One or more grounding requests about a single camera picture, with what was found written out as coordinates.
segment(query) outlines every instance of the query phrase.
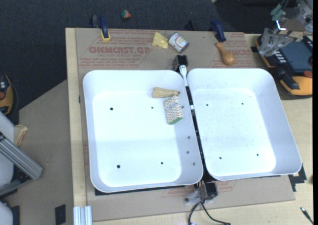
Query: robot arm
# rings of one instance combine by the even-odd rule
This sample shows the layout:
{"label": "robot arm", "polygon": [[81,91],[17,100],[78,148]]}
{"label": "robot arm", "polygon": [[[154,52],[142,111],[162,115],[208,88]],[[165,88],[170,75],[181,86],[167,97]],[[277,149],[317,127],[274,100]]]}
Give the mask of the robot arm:
{"label": "robot arm", "polygon": [[314,0],[297,0],[295,8],[287,8],[289,0],[283,0],[272,10],[273,29],[265,28],[258,52],[261,56],[274,55],[292,41],[301,41],[303,36],[313,33]]}

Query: black marker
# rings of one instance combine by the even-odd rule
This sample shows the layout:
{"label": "black marker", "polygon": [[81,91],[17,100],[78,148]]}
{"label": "black marker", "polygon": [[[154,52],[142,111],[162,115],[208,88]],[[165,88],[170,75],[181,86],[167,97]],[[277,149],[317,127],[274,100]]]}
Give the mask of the black marker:
{"label": "black marker", "polygon": [[305,210],[305,208],[303,207],[300,207],[300,209],[303,211],[304,215],[307,217],[307,219],[312,223],[314,224],[312,218],[310,218],[309,214],[307,213],[307,211]]}

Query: tray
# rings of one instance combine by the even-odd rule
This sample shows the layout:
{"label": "tray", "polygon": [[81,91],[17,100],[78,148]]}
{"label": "tray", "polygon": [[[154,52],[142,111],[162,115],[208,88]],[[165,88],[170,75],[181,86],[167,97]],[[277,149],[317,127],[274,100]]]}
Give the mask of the tray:
{"label": "tray", "polygon": [[262,69],[189,72],[208,172],[218,180],[293,174],[301,159],[272,76]]}
{"label": "tray", "polygon": [[[155,86],[180,91],[183,119],[168,125]],[[83,80],[90,176],[118,192],[195,184],[201,155],[182,77],[173,71],[91,71]]]}
{"label": "tray", "polygon": [[[301,159],[272,76],[261,69],[90,71],[83,80],[91,181],[106,193],[296,173]],[[166,122],[154,87],[180,92],[183,119]]]}

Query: orange object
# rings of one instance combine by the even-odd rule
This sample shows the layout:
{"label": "orange object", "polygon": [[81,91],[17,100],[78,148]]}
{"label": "orange object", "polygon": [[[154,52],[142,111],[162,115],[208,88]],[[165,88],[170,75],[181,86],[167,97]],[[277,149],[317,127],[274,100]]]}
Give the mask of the orange object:
{"label": "orange object", "polygon": [[221,52],[222,58],[223,58],[223,62],[228,65],[231,66],[236,62],[235,56],[233,53],[231,53],[230,51],[227,51],[224,47],[222,42],[218,42],[217,44],[215,44],[215,46],[219,49],[219,51]]}
{"label": "orange object", "polygon": [[6,74],[0,74],[0,111],[7,115],[13,107],[13,89]]}
{"label": "orange object", "polygon": [[280,80],[283,87],[293,95],[309,96],[313,94],[313,78],[306,76],[293,76],[292,79],[298,84],[299,89],[291,89],[288,85]]}
{"label": "orange object", "polygon": [[121,12],[121,17],[123,19],[127,19],[127,18],[131,17],[131,14],[128,12],[128,10],[124,10],[124,11]]}

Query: wooden table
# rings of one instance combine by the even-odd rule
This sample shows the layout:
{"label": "wooden table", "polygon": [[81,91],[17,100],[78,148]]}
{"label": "wooden table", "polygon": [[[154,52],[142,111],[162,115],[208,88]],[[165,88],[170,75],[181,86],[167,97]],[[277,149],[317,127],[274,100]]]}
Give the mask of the wooden table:
{"label": "wooden table", "polygon": [[[259,35],[245,34],[247,43],[255,45]],[[72,171],[73,171],[73,195],[74,206],[84,207],[87,205],[84,157],[81,134],[81,114],[79,104],[79,78],[77,62],[76,29],[66,28],[67,46],[67,69],[69,86],[69,108],[70,108],[70,131],[72,149]],[[211,215],[222,221],[229,221],[236,225],[258,224],[310,224],[309,220],[301,212],[304,207],[312,219],[314,218],[313,202],[313,100],[288,99],[281,94],[282,104],[290,123],[291,130],[296,140],[304,169],[308,180],[304,184],[297,184],[294,201],[269,203],[262,205],[251,205],[244,207],[223,208],[211,210]],[[167,215],[148,216],[112,221],[95,222],[96,225],[185,225],[188,213],[175,213]],[[214,224],[204,213],[197,211],[192,216],[192,222],[199,225]]]}

